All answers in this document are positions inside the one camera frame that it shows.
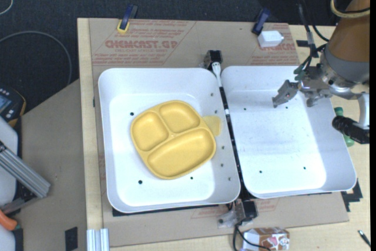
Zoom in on white plastic tray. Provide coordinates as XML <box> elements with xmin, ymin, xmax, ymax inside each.
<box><xmin>98</xmin><ymin>67</ymin><xmax>242</xmax><ymax>214</ymax></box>
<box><xmin>220</xmin><ymin>65</ymin><xmax>358</xmax><ymax>199</ymax></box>

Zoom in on brown and white carton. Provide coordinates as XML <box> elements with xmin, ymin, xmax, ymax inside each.
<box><xmin>241</xmin><ymin>226</ymin><xmax>291</xmax><ymax>251</ymax></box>

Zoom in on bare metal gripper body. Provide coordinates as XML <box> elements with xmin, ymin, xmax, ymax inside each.
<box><xmin>297</xmin><ymin>63</ymin><xmax>370</xmax><ymax>98</ymax></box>

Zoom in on brown cardboard board red print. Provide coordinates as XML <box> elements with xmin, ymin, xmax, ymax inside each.
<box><xmin>88</xmin><ymin>18</ymin><xmax>351</xmax><ymax>247</ymax></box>

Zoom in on yellow divided plate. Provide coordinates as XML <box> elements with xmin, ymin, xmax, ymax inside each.
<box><xmin>129</xmin><ymin>99</ymin><xmax>217</xmax><ymax>181</ymax></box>

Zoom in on black pen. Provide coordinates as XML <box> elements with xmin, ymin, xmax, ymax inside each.
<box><xmin>357</xmin><ymin>229</ymin><xmax>371</xmax><ymax>246</ymax></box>

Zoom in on black cylinder on white bracket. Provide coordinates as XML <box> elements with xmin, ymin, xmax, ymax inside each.
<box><xmin>331</xmin><ymin>91</ymin><xmax>371</xmax><ymax>145</ymax></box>

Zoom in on thin black and white rod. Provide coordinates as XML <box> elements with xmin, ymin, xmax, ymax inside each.
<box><xmin>211</xmin><ymin>62</ymin><xmax>245</xmax><ymax>201</ymax></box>

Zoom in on black block with thin wires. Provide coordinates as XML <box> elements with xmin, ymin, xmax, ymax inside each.
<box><xmin>203</xmin><ymin>49</ymin><xmax>223</xmax><ymax>70</ymax></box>
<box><xmin>217</xmin><ymin>199</ymin><xmax>259</xmax><ymax>229</ymax></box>

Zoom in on orange handled pliers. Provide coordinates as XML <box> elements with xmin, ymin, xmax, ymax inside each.
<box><xmin>0</xmin><ymin>208</ymin><xmax>19</xmax><ymax>231</ymax></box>

